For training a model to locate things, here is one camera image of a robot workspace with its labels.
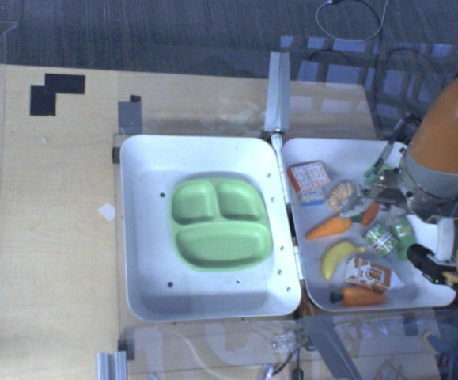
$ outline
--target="white cable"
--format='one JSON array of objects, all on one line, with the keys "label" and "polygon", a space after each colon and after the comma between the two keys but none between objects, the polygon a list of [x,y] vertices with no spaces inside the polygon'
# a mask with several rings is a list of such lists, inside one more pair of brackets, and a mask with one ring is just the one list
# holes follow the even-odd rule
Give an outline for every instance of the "white cable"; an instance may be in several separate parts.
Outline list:
[{"label": "white cable", "polygon": [[368,40],[371,40],[372,38],[374,38],[375,36],[377,36],[380,31],[381,31],[381,28],[383,27],[384,25],[384,19],[385,19],[385,14],[387,13],[387,6],[388,6],[388,2],[390,0],[385,0],[385,4],[384,4],[384,10],[383,10],[383,13],[381,14],[381,20],[380,20],[380,24],[378,25],[378,28],[377,30],[371,34],[370,36],[368,36],[367,38],[364,38],[363,40],[353,40],[353,39],[350,39],[350,38],[338,38],[337,36],[333,36],[332,34],[330,34],[324,27],[322,27],[322,24],[320,23],[320,19],[318,18],[318,14],[320,13],[320,11],[325,7],[325,6],[330,6],[331,4],[334,4],[334,2],[332,0],[327,0],[324,4],[320,5],[320,7],[318,7],[318,9],[316,10],[316,15],[315,15],[315,18],[316,18],[316,23],[318,24],[318,26],[320,27],[320,29],[329,37],[331,37],[333,40],[340,40],[340,41],[343,41],[343,42],[366,42]]}]

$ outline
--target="table surface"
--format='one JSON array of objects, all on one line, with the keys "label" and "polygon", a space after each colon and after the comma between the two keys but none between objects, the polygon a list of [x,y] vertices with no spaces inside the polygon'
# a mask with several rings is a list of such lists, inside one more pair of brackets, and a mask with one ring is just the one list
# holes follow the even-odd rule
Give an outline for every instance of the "table surface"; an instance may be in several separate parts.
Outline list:
[{"label": "table surface", "polygon": [[[56,116],[30,116],[30,86],[46,73],[85,75],[85,94],[57,94]],[[267,81],[0,65],[0,89],[0,380],[95,378],[97,353],[115,352],[120,335],[115,221],[99,212],[115,204],[118,102],[141,96],[144,132],[245,135],[262,125]],[[290,136],[375,138],[360,86],[292,82],[290,107]],[[141,325],[157,347],[143,348],[130,378],[256,378],[277,359],[269,321]],[[302,359],[306,378],[328,378],[317,353]],[[355,362],[373,373],[381,364]],[[414,368],[407,378],[435,368],[425,352],[395,362]]]}]

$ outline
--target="yellow banana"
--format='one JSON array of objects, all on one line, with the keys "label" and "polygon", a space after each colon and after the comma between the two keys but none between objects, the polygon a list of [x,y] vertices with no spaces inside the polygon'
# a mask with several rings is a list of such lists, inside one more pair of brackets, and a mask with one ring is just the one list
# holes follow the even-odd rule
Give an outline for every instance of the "yellow banana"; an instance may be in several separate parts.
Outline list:
[{"label": "yellow banana", "polygon": [[334,275],[334,271],[336,266],[338,266],[339,261],[342,258],[356,252],[364,252],[364,246],[355,246],[353,243],[348,241],[343,241],[332,246],[322,256],[322,262],[320,264],[322,277],[325,280],[330,280]]}]

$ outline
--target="orange carrot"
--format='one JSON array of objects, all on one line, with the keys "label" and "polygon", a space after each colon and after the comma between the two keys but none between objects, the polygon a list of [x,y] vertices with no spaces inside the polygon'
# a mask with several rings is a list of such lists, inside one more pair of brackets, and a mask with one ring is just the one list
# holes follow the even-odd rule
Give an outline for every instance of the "orange carrot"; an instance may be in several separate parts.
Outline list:
[{"label": "orange carrot", "polygon": [[317,239],[328,237],[329,235],[341,234],[348,231],[351,226],[352,220],[350,218],[342,219],[340,215],[336,215],[323,224],[320,224],[317,228],[310,230],[306,234],[306,239]]},{"label": "orange carrot", "polygon": [[386,302],[388,297],[361,287],[347,287],[341,293],[332,291],[329,299],[332,303],[340,301],[344,306],[352,307],[381,304]]},{"label": "orange carrot", "polygon": [[377,203],[372,202],[366,211],[361,215],[361,224],[363,226],[369,225],[374,218],[377,216],[380,206]]}]

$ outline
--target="green plate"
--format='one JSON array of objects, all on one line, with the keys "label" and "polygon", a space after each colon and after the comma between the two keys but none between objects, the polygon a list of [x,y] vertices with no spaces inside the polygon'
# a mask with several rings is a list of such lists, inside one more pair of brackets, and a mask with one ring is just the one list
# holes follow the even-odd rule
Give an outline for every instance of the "green plate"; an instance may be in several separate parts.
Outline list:
[{"label": "green plate", "polygon": [[203,271],[249,268],[272,250],[262,196],[241,179],[213,177],[178,184],[170,220],[180,259]]}]

